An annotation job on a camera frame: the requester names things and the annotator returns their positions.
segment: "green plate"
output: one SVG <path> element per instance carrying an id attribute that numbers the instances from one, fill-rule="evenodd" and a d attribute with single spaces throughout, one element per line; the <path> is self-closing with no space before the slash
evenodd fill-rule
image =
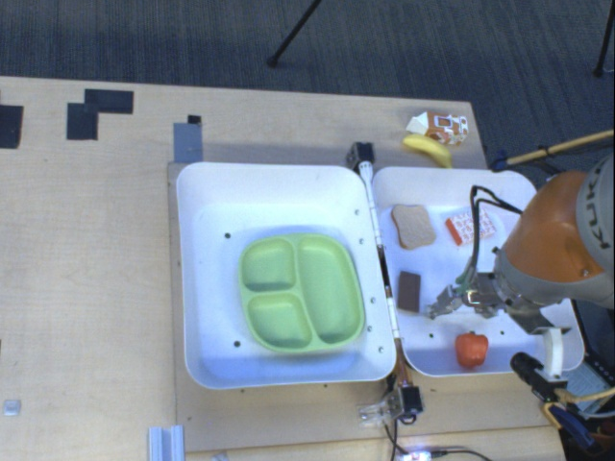
<path id="1" fill-rule="evenodd" d="M 276 352 L 313 352 L 357 338 L 365 323 L 355 265 L 332 237 L 293 233 L 241 254 L 239 288 L 255 338 Z"/>

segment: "slice of bread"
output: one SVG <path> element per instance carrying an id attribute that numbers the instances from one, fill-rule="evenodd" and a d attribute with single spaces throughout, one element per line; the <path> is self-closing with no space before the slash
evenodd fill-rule
<path id="1" fill-rule="evenodd" d="M 435 241 L 430 215 L 424 206 L 395 205 L 391 217 L 397 226 L 402 248 L 413 250 Z"/>

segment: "yellow banana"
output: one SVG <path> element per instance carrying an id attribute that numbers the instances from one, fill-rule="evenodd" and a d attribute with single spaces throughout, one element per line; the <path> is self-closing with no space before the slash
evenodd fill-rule
<path id="1" fill-rule="evenodd" d="M 413 133 L 404 138 L 402 142 L 410 149 L 428 154 L 442 167 L 453 167 L 453 161 L 451 160 L 451 152 L 449 152 L 449 149 L 447 149 L 440 142 L 437 142 L 428 136 Z"/>

